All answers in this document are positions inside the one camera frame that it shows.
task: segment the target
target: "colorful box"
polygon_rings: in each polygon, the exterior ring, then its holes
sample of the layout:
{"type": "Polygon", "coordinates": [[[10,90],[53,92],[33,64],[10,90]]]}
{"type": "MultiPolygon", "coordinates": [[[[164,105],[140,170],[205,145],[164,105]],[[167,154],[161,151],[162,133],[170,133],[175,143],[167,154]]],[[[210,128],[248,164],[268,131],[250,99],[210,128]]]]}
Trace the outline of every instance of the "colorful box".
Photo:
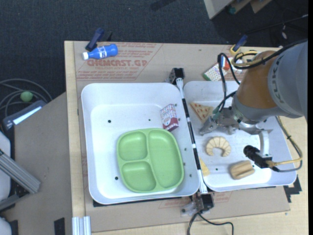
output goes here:
{"type": "Polygon", "coordinates": [[[163,128],[168,131],[175,130],[178,125],[178,118],[174,104],[169,104],[160,110],[163,128]]]}

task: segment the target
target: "wire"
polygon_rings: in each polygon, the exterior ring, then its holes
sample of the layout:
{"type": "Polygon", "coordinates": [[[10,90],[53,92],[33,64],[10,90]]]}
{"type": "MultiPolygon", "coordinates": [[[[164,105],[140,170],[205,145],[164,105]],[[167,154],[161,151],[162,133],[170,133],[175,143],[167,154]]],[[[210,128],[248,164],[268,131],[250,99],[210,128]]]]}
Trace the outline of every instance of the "wire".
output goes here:
{"type": "Polygon", "coordinates": [[[40,88],[42,91],[44,91],[44,93],[49,97],[49,99],[52,100],[52,96],[50,95],[50,93],[44,87],[42,87],[41,85],[39,85],[39,84],[37,84],[37,83],[35,83],[33,81],[30,81],[30,80],[27,80],[27,79],[22,79],[22,78],[12,78],[12,79],[6,79],[6,80],[3,80],[3,81],[0,81],[0,85],[6,86],[6,87],[9,87],[9,88],[13,88],[15,90],[22,90],[22,89],[20,89],[18,87],[15,87],[15,86],[7,84],[7,82],[25,82],[25,83],[29,83],[29,84],[35,85],[38,88],[40,88]]]}
{"type": "Polygon", "coordinates": [[[223,86],[223,93],[224,93],[224,99],[222,100],[222,105],[220,106],[220,109],[219,109],[219,112],[221,112],[225,106],[225,102],[226,102],[226,92],[227,92],[227,87],[226,87],[226,81],[225,81],[225,77],[224,77],[224,74],[223,74],[223,71],[222,71],[222,55],[224,53],[220,53],[217,57],[217,61],[218,61],[218,64],[219,64],[219,71],[220,71],[220,75],[221,75],[221,79],[222,79],[222,86],[223,86]]]}
{"type": "Polygon", "coordinates": [[[8,116],[8,107],[11,106],[11,105],[15,105],[16,104],[16,103],[12,102],[12,100],[14,98],[18,97],[19,95],[21,95],[21,93],[23,93],[25,91],[31,92],[36,99],[41,99],[45,103],[48,103],[49,101],[52,100],[52,96],[50,95],[50,93],[44,87],[42,87],[41,85],[39,85],[39,84],[37,84],[37,83],[35,83],[33,81],[27,80],[27,79],[21,79],[21,78],[6,79],[6,80],[3,80],[3,81],[0,81],[0,85],[3,85],[5,87],[8,87],[8,88],[16,90],[15,92],[12,92],[9,95],[5,96],[0,101],[0,110],[5,109],[5,117],[8,116]],[[41,95],[40,93],[38,93],[36,91],[21,89],[19,87],[16,87],[16,86],[8,84],[10,82],[25,82],[25,83],[28,83],[28,84],[35,85],[36,87],[40,88],[46,94],[46,96],[48,97],[48,100],[47,100],[47,98],[45,96],[41,95]],[[2,105],[4,104],[4,102],[6,100],[8,100],[6,105],[4,107],[2,107],[2,105]]]}
{"type": "Polygon", "coordinates": [[[229,60],[229,58],[227,57],[227,55],[225,53],[221,53],[222,56],[224,56],[224,58],[226,59],[226,61],[228,62],[229,64],[229,67],[230,67],[230,71],[231,71],[231,74],[233,75],[235,81],[237,84],[240,84],[240,82],[238,81],[236,75],[235,75],[235,72],[234,72],[234,69],[233,69],[233,66],[231,64],[231,61],[229,60]]]}
{"type": "Polygon", "coordinates": [[[250,68],[253,68],[253,67],[256,67],[260,64],[263,64],[264,62],[268,61],[269,59],[275,57],[275,56],[278,56],[280,55],[282,52],[284,52],[286,49],[289,49],[297,44],[300,44],[300,43],[303,43],[303,42],[306,42],[308,39],[304,39],[304,40],[299,40],[299,41],[296,41],[292,44],[289,44],[289,45],[286,45],[284,46],[283,48],[279,49],[278,51],[274,52],[273,54],[269,55],[268,57],[266,58],[262,58],[262,59],[258,59],[258,60],[253,60],[253,61],[250,61],[250,62],[245,62],[245,63],[240,63],[240,64],[237,64],[236,62],[238,61],[238,59],[241,59],[243,58],[244,56],[247,56],[247,55],[256,55],[258,54],[257,51],[247,51],[247,52],[241,52],[241,53],[238,53],[232,60],[231,60],[231,63],[234,67],[236,67],[237,69],[240,69],[240,70],[246,70],[246,69],[250,69],[250,68]]]}
{"type": "MultiPolygon", "coordinates": [[[[15,105],[15,104],[32,104],[31,102],[12,102],[10,103],[10,105],[15,105]]],[[[2,107],[0,107],[0,110],[5,109],[6,105],[3,105],[2,107]]]]}
{"type": "Polygon", "coordinates": [[[226,100],[229,99],[231,96],[234,96],[234,95],[236,94],[236,92],[237,92],[237,91],[234,91],[234,92],[228,94],[228,95],[225,97],[225,99],[223,99],[223,100],[220,102],[220,104],[219,104],[216,108],[219,109],[222,104],[225,105],[226,100]]]}
{"type": "Polygon", "coordinates": [[[272,168],[273,170],[275,170],[277,172],[291,172],[291,171],[299,170],[302,167],[302,158],[303,158],[302,151],[299,148],[299,146],[294,142],[294,140],[291,138],[289,133],[287,132],[287,130],[286,130],[285,126],[283,125],[280,117],[276,117],[276,119],[277,119],[277,122],[278,122],[279,126],[281,127],[281,129],[283,130],[284,134],[286,135],[287,139],[291,142],[291,144],[293,145],[293,147],[296,150],[297,154],[299,155],[299,158],[298,159],[294,159],[294,160],[282,161],[282,162],[266,161],[266,163],[268,164],[268,166],[270,168],[272,168]],[[300,165],[297,168],[294,168],[294,169],[280,170],[280,169],[278,169],[276,167],[277,165],[285,165],[285,164],[291,164],[291,163],[296,163],[296,162],[300,162],[300,165]]]}
{"type": "Polygon", "coordinates": [[[197,215],[198,215],[200,218],[202,218],[205,222],[207,222],[207,223],[209,223],[209,224],[211,224],[211,225],[218,225],[218,226],[219,226],[219,225],[231,225],[231,234],[234,235],[234,225],[233,225],[233,223],[231,223],[231,222],[213,223],[213,222],[207,220],[206,218],[204,218],[204,217],[200,214],[200,211],[197,212],[197,213],[195,213],[195,214],[192,216],[191,220],[189,221],[188,228],[187,228],[187,235],[190,235],[191,225],[192,225],[192,223],[195,221],[197,215]]]}

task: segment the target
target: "gray carpet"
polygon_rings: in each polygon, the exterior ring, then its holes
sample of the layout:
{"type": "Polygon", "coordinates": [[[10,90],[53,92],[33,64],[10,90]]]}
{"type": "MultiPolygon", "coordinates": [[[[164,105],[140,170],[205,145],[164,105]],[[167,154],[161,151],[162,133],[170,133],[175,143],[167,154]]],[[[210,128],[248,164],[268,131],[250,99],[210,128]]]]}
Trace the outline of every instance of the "gray carpet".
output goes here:
{"type": "MultiPolygon", "coordinates": [[[[29,79],[55,98],[66,90],[65,40],[89,41],[101,27],[103,40],[111,33],[117,42],[234,44],[247,31],[307,14],[308,0],[273,0],[257,14],[247,5],[212,20],[203,0],[0,0],[0,8],[0,81],[29,79]]],[[[271,47],[308,37],[308,18],[292,24],[288,40],[281,38],[280,25],[249,34],[246,45],[271,47]]],[[[9,92],[0,87],[0,101],[9,92]]]]}

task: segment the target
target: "green plate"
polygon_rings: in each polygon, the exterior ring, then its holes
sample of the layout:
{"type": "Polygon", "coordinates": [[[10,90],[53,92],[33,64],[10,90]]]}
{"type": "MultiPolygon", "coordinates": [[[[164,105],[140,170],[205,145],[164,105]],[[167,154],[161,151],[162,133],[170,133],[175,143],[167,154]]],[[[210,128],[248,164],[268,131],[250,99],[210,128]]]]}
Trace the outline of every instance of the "green plate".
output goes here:
{"type": "Polygon", "coordinates": [[[180,150],[167,130],[150,128],[124,133],[116,150],[122,180],[134,192],[169,190],[183,180],[180,150]]]}

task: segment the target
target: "blue spray bottle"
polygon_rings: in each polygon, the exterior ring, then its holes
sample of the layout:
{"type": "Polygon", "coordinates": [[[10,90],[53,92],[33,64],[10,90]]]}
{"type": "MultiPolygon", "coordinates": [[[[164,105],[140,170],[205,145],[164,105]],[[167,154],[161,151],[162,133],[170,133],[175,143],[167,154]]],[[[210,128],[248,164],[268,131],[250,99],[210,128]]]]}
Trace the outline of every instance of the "blue spray bottle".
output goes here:
{"type": "Polygon", "coordinates": [[[84,52],[83,59],[87,60],[90,58],[94,59],[103,59],[107,57],[116,56],[118,54],[117,46],[115,44],[111,44],[108,46],[101,46],[95,48],[91,52],[84,52]]]}

